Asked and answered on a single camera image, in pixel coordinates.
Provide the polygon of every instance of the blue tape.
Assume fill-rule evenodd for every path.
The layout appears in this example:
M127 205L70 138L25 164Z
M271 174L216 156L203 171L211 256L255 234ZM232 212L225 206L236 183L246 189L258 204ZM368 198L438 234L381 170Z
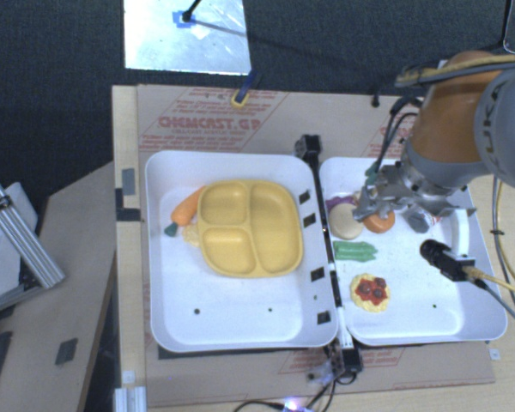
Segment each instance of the blue tape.
M248 93L248 90L250 90L250 87L256 77L258 76L258 73L255 70L250 70L250 73L242 83L242 86L240 87L239 94L234 98L234 101L237 104L240 104L243 100L246 94Z
M183 29L183 28L192 27L197 23L197 19L195 18L194 15L191 15L191 19L189 21L183 21L183 13L184 13L183 10L178 10L178 11L172 12L173 22L175 23L175 25L177 27L180 27Z

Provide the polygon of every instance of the yellow tray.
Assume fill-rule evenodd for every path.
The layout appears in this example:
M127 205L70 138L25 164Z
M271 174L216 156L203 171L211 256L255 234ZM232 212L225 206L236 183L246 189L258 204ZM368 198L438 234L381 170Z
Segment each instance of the yellow tray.
M198 200L197 225L206 263L223 275L281 276L294 270L303 255L298 210L277 183L208 185Z

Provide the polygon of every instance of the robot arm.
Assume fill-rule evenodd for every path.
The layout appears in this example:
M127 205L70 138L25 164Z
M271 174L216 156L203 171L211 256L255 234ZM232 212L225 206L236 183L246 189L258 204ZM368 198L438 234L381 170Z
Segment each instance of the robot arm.
M468 51L447 66L490 57ZM413 204L432 215L455 208L447 198L473 178L492 173L515 187L515 69L490 70L433 85L401 160L378 167L363 186L354 218Z

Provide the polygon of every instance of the carrot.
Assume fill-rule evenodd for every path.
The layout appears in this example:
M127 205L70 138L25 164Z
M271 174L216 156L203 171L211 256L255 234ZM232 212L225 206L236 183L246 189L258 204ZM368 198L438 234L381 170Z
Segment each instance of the carrot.
M172 224L168 226L164 233L169 236L174 236L178 230L178 226L187 226L192 217L195 216L198 210L198 198L205 186L194 191L183 202L178 204L170 215Z

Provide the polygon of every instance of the red topping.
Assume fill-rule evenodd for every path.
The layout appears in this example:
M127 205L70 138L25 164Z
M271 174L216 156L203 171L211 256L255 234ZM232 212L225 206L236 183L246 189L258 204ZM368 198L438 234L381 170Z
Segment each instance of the red topping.
M378 306L387 299L385 287L387 284L383 278L376 278L373 281L362 278L355 292L362 300L370 300L375 306Z

